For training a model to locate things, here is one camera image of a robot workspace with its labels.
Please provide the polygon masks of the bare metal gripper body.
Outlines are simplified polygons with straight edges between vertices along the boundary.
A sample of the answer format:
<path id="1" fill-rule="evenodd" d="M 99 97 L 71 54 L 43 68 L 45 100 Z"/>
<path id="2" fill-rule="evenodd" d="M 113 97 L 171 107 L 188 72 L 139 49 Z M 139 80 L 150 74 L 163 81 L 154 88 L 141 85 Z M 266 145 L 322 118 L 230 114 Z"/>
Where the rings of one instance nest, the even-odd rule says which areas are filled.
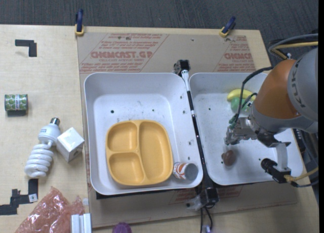
<path id="1" fill-rule="evenodd" d="M 229 125 L 232 130 L 232 137 L 240 137 L 240 140 L 256 140 L 257 134 L 253 131 L 247 117 L 238 118 L 237 121 Z"/>

